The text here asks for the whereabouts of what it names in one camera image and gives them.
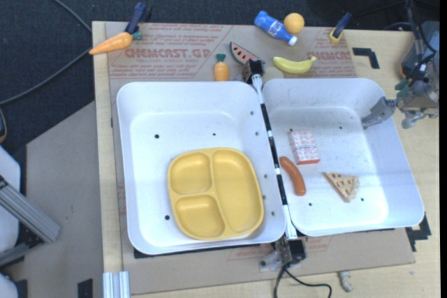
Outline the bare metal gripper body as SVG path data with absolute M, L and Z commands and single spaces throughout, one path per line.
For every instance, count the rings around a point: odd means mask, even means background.
M 397 107 L 401 111 L 439 113 L 439 77 L 426 75 L 422 80 L 401 80 L 396 86 Z

